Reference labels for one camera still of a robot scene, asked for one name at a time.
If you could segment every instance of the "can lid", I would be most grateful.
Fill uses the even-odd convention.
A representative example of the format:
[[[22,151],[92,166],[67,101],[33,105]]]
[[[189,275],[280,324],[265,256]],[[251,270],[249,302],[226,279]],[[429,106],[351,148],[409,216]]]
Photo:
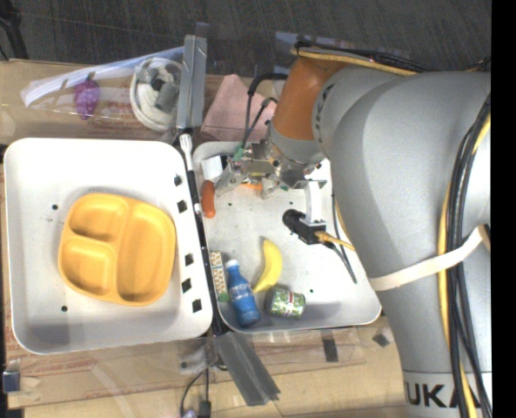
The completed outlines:
[[[232,259],[232,260],[227,261],[227,262],[224,264],[224,267],[225,267],[226,269],[232,268],[233,266],[240,266],[240,263],[238,263],[238,260],[236,260],[236,259]]]

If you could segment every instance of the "black hole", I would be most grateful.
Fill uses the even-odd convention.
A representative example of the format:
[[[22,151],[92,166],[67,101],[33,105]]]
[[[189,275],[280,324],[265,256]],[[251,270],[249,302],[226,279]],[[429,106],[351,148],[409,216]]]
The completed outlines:
[[[186,202],[184,200],[177,202],[178,211],[184,212],[186,209],[188,209],[188,205],[186,205]]]
[[[191,303],[191,310],[196,313],[202,309],[202,301],[200,299],[196,299]]]
[[[185,293],[191,288],[191,281],[190,279],[186,279],[184,282],[182,282],[182,292]]]

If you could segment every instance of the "green can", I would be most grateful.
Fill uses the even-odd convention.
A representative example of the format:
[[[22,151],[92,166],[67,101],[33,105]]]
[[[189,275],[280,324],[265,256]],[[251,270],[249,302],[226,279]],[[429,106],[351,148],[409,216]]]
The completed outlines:
[[[265,311],[289,319],[300,319],[306,305],[303,294],[288,289],[273,287],[265,296]]]

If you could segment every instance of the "purple grapes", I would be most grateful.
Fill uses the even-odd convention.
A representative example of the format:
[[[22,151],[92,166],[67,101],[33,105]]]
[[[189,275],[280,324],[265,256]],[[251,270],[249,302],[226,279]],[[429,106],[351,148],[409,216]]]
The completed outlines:
[[[74,88],[76,112],[85,121],[95,111],[99,102],[99,84],[90,78],[85,79]]]

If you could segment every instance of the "blue bottle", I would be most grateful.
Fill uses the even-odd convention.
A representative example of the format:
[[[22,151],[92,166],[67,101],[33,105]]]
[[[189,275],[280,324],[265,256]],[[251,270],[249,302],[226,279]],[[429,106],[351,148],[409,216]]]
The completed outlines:
[[[250,283],[240,275],[238,260],[229,260],[224,267],[229,273],[229,295],[237,322],[241,327],[249,327],[261,319]]]

